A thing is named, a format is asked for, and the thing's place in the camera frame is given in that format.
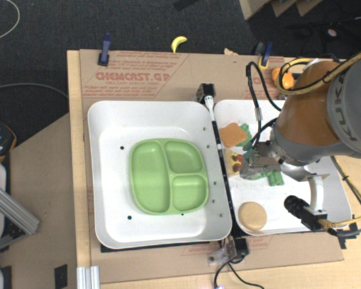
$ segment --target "blue clamp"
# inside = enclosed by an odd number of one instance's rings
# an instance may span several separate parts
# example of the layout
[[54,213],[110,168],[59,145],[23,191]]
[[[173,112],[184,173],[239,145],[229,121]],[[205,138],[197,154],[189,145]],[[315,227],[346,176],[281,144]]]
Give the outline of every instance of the blue clamp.
[[110,55],[108,54],[108,51],[111,46],[111,36],[106,33],[103,36],[103,42],[102,42],[102,52],[99,54],[99,60],[97,61],[98,65],[101,66],[107,66],[108,65],[108,59]]
[[267,42],[264,54],[261,56],[258,62],[258,66],[261,70],[265,70],[268,67],[269,57],[271,54],[271,42]]

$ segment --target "banana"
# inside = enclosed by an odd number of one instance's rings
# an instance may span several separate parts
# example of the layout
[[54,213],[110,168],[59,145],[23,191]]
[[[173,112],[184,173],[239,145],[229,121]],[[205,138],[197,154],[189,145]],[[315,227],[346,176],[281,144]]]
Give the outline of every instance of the banana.
[[173,52],[176,52],[178,45],[184,43],[185,41],[187,41],[187,38],[184,36],[176,37],[175,39],[173,39],[173,41],[171,43],[171,50]]

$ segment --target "green bowl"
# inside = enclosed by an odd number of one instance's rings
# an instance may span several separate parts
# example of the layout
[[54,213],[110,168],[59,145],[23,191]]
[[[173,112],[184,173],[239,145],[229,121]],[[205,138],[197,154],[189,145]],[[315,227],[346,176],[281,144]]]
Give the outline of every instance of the green bowl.
[[132,148],[129,169],[135,202],[149,214],[183,214],[206,204],[206,165],[200,150],[189,141],[140,141]]

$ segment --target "black floor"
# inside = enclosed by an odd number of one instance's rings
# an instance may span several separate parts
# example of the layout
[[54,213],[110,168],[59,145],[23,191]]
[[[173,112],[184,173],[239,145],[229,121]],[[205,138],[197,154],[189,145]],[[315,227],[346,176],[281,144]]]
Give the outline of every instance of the black floor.
[[[131,51],[170,51],[179,35],[188,37],[179,51],[190,53],[222,54],[229,48],[246,55],[267,41],[273,55],[286,57],[347,58],[361,50],[361,20],[354,20],[361,16],[361,0],[324,0],[303,17],[293,6],[276,18],[267,4],[248,21],[238,0],[199,0],[183,9],[177,2],[184,0],[12,1],[20,8],[20,23],[0,39],[0,85],[39,83],[67,93],[66,51],[100,48],[104,33],[113,36],[111,49]],[[14,7],[0,1],[0,34],[15,21]],[[289,29],[308,24],[310,29]],[[338,38],[329,40],[323,32],[331,24]],[[18,143],[68,110],[67,100],[49,89],[0,90],[0,119]]]

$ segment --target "wooden table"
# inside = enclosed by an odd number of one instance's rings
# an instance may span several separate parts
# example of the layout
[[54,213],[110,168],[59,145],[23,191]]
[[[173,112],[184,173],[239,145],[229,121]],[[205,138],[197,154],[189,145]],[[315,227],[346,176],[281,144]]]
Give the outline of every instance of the wooden table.
[[[88,205],[85,177],[85,150],[83,142],[83,116],[81,97],[81,70],[79,51],[68,51],[70,126],[72,139],[73,190],[75,202],[76,259],[78,267],[90,267],[90,237],[88,227]],[[351,180],[361,191],[361,160],[339,157]],[[360,215],[361,209],[347,189],[353,213]],[[246,281],[261,284],[264,288],[361,288],[361,234],[355,240],[347,240],[343,250],[344,260],[334,263],[288,266],[272,269],[238,272]],[[102,289],[116,288],[212,288],[214,274],[192,275],[176,278],[152,279],[115,284],[103,284]],[[222,273],[218,279],[225,288],[247,288],[233,273]]]

